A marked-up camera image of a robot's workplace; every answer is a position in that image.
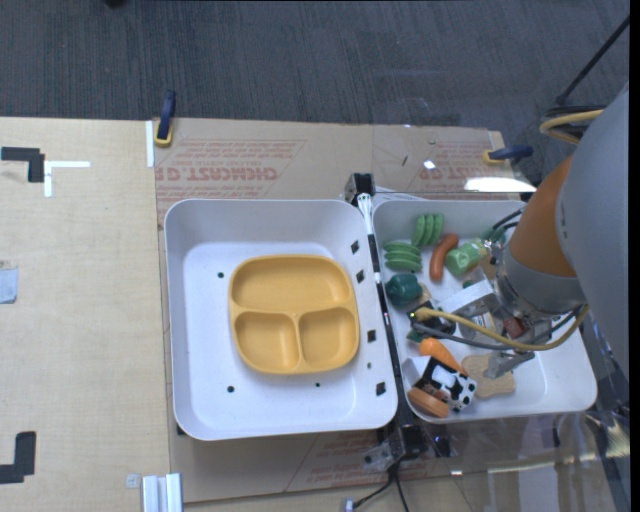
blue clamp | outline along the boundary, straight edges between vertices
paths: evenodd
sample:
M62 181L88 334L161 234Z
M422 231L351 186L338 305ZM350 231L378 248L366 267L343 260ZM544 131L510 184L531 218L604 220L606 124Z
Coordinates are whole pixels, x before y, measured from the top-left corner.
M153 135L153 140L158 146L168 146L171 144L171 134L173 132L173 113L176 110L176 93L167 90L164 93L164 103L162 105L162 115L158 128Z
M504 160L514 160L514 164L517 164L521 159L531 156L533 154L533 148L526 144L519 144L517 146L509 146L508 148L496 149L495 151L489 151L488 149L482 153L482 161L487 165L497 165L504 162Z

white tray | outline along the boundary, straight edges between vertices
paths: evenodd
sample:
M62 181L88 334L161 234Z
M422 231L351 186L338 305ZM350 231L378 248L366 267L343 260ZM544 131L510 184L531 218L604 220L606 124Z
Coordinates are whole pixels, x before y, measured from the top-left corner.
M383 262L382 247L392 240L410 241L418 215L442 213L443 232L456 233L460 244L478 236L497 221L523 206L519 201L442 201L442 200L389 200L381 203L373 212L373 228L376 233L380 261ZM436 300L443 300L462 289L465 277L455 277L445 270L439 283L429 280L428 268L431 250L422 251L423 271L419 280L424 282ZM396 272L382 265L384 281ZM393 326L400 363L408 357L418 356L417 345L406 339L410 330L406 316L407 308L396 308L391 303L389 316ZM467 355L486 354L488 350L470 347L455 341L441 340L458 362ZM549 351L536 352L534 359L518 366L513 377L515 392L487 399L476 398L459 414L451 413L446 418L435 418L414 412L431 423L505 418L531 414L577 412L588 409L597 395L596 379L591 368L582 337L576 330L567 341ZM405 389L411 383L405 381Z
M212 441L370 430L391 421L398 395L356 208L339 200L188 199L167 212L165 242L174 412L188 435ZM291 253L330 257L351 278L360 345L341 368L262 374L234 346L227 301L234 269L254 256Z

yellow plate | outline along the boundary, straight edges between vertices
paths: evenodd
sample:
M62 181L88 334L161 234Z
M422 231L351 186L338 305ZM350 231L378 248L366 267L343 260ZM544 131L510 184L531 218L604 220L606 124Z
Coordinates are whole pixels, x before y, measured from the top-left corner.
M333 370L358 351L360 328L349 276L332 259L259 256L229 284L231 331L246 364L263 373Z

dark gray carpet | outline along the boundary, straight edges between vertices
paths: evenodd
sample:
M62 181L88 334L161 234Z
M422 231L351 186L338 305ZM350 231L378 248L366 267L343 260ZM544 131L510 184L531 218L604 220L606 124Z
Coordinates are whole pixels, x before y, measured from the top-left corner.
M630 0L0 3L0 115L176 116L459 125L531 144L535 183L568 152L542 114L629 14ZM569 97L629 79L629 29Z

yellow cable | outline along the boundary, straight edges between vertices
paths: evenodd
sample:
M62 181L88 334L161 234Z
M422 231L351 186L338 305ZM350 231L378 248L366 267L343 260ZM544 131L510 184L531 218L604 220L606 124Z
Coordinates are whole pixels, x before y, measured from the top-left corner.
M590 110L589 112L577 112L575 114L567 114L565 116L554 117L553 119L549 119L540 125L540 133L543 135L548 135L550 137L554 137L556 139L563 140L565 142L571 142L572 144L577 144L580 142L578 137L573 135L569 135L568 133L561 132L560 130L554 130L557 126L561 126L563 124L568 123L579 123L582 121L591 121L595 119L602 113L602 109L600 110Z
M431 316L446 318L447 320L451 320L452 322L458 322L463 325L466 325L467 327L470 327L471 329L475 329L476 331L479 331L482 334L485 334L490 338L504 345L507 345L511 348L514 348L516 350L540 352L543 350L551 350L552 348L556 348L557 346L564 343L569 338L569 336L573 334L573 332L578 328L578 326L582 323L584 318L587 316L587 313L589 312L589 305L585 305L582 308L582 311L580 311L580 314L576 316L571 326L562 334L562 336L560 336L556 341L547 343L546 345L530 345L528 343L520 343L519 341L513 341L509 338L505 338L504 336L500 336L498 333L492 331L491 329L487 329L486 327L478 325L475 322L468 320L467 318L454 315L453 313L445 313L444 311L438 311L436 309L431 309L427 307L421 307L420 310Z

